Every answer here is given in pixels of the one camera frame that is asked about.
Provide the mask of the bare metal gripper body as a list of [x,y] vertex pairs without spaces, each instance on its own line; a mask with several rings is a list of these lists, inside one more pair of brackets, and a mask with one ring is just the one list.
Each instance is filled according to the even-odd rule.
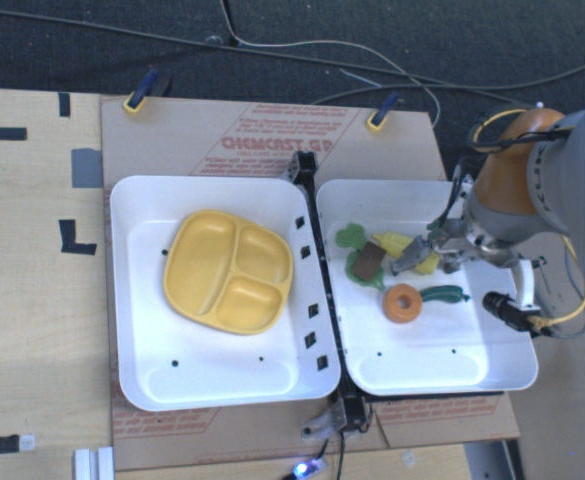
[[427,226],[427,239],[438,256],[441,252],[463,252],[463,264],[482,260],[497,268],[512,268],[519,262],[513,245],[498,240],[467,216],[435,219]]

